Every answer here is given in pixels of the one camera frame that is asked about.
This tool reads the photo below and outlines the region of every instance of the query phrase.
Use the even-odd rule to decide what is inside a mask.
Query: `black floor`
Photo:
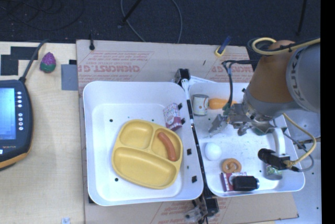
[[[0,0],[0,41],[77,39],[245,46],[320,36],[321,0]]]

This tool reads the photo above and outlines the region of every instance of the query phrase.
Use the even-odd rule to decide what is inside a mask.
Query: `screen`
[[[15,89],[0,88],[0,140],[16,139]]]

